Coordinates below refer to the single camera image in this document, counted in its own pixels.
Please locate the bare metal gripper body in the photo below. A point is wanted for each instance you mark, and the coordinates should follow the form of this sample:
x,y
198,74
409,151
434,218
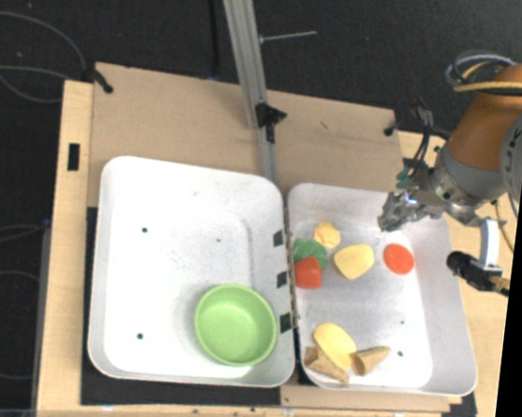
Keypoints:
x,y
450,202

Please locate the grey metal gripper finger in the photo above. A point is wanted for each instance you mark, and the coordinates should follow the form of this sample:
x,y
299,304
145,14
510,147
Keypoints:
x,y
388,216
410,215

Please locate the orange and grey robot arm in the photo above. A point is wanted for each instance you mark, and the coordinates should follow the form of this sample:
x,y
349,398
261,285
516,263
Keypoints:
x,y
480,135

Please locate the orange-red round slice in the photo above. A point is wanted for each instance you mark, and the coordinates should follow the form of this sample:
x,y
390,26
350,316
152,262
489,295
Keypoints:
x,y
398,259

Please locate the yellow toy potato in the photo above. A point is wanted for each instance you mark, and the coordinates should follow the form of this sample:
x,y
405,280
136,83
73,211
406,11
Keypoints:
x,y
354,260

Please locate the small yellow crisp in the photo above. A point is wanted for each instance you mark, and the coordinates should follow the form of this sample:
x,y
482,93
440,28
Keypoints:
x,y
327,234

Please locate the green lettuce leaf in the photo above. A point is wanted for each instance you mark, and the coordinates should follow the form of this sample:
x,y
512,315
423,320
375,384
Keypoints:
x,y
308,250

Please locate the white plastic tray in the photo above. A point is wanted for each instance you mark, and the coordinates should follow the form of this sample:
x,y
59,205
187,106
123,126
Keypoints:
x,y
164,262
371,311

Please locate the red toy tomato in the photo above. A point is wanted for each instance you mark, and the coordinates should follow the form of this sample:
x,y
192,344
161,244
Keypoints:
x,y
308,274

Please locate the brown waffle cone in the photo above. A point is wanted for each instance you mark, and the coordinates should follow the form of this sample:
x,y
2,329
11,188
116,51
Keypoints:
x,y
367,359
328,369

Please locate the green bowl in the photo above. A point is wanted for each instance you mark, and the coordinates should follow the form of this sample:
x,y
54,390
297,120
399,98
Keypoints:
x,y
236,325

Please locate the brown cardboard board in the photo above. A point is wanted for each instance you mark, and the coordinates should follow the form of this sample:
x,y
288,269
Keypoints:
x,y
172,121

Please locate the black cylinder on white bracket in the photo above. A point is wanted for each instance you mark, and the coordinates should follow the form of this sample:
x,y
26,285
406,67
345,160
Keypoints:
x,y
473,267

